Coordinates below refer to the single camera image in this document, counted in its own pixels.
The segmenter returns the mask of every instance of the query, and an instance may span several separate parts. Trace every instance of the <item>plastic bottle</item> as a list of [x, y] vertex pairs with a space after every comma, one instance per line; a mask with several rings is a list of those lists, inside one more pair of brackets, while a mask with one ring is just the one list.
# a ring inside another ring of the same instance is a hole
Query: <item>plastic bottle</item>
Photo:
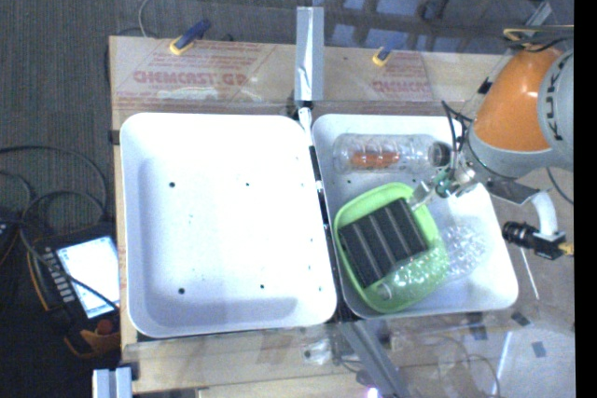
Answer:
[[450, 147], [428, 134], [341, 134], [333, 144], [337, 172], [421, 173], [450, 162]]

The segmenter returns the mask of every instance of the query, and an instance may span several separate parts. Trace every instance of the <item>green plastic basket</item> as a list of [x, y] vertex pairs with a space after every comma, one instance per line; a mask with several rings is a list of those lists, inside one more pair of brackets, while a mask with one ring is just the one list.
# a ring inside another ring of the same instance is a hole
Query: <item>green plastic basket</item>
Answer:
[[411, 195], [412, 188], [402, 183], [376, 187], [346, 203], [334, 218], [333, 235], [341, 265], [359, 296], [379, 313], [398, 312], [422, 300], [443, 283], [450, 262], [436, 222], [426, 206], [417, 208], [413, 217], [428, 249], [409, 261], [396, 264], [395, 269], [368, 287], [364, 287], [358, 280], [341, 246], [338, 231], [390, 202], [408, 199]]

